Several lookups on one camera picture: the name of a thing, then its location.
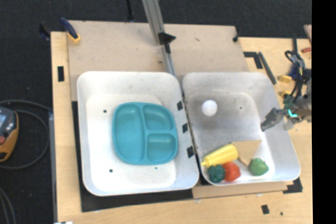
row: green light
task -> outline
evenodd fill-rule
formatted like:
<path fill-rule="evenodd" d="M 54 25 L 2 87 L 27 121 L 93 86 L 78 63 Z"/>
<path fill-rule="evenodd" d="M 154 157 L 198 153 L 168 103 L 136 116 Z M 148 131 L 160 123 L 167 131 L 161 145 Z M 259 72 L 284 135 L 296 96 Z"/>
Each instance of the green light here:
<path fill-rule="evenodd" d="M 292 114 L 290 109 L 288 110 L 288 114 L 289 114 L 290 117 L 293 117 L 293 118 L 298 116 L 297 114 Z"/>

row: aluminum rail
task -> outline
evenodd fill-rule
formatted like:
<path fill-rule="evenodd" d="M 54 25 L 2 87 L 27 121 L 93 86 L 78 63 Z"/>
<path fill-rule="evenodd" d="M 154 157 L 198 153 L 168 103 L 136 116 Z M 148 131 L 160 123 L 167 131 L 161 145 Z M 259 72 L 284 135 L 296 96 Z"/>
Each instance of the aluminum rail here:
<path fill-rule="evenodd" d="M 142 0 L 142 4 L 145 9 L 148 23 L 151 28 L 151 32 L 154 41 L 157 45 L 162 45 L 159 39 L 159 34 L 164 33 L 164 25 L 162 14 L 159 6 L 159 0 Z M 168 73 L 175 76 L 174 67 L 172 64 L 171 54 L 166 51 L 165 46 L 162 47 L 162 54 L 164 58 L 164 64 Z"/>

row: toy tomato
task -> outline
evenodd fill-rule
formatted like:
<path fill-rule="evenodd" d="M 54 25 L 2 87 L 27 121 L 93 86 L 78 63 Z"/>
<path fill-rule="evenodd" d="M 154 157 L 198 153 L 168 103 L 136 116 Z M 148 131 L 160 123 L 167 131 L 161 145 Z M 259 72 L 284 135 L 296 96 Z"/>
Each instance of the toy tomato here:
<path fill-rule="evenodd" d="M 225 180 L 226 181 L 234 181 L 240 176 L 239 166 L 233 162 L 227 162 L 223 164 L 223 168 L 225 169 Z"/>

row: green vegetable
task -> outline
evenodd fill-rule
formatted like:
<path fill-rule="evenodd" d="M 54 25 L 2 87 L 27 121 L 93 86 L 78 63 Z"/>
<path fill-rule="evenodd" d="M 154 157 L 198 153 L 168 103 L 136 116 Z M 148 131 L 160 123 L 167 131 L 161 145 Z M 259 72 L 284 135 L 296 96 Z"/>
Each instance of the green vegetable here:
<path fill-rule="evenodd" d="M 261 176 L 268 172 L 269 169 L 267 164 L 260 158 L 253 159 L 248 168 L 255 176 Z"/>
<path fill-rule="evenodd" d="M 210 177 L 210 181 L 214 183 L 221 182 L 225 178 L 225 169 L 222 165 L 218 164 L 216 166 L 211 165 L 208 168 L 208 174 Z"/>

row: teal plate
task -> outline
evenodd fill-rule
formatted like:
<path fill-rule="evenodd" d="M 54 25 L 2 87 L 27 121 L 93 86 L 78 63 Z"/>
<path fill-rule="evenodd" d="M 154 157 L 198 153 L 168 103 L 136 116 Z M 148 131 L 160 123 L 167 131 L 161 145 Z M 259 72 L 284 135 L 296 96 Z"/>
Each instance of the teal plate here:
<path fill-rule="evenodd" d="M 157 165 L 171 161 L 178 150 L 176 125 L 164 106 L 130 102 L 113 114 L 113 147 L 126 163 Z"/>

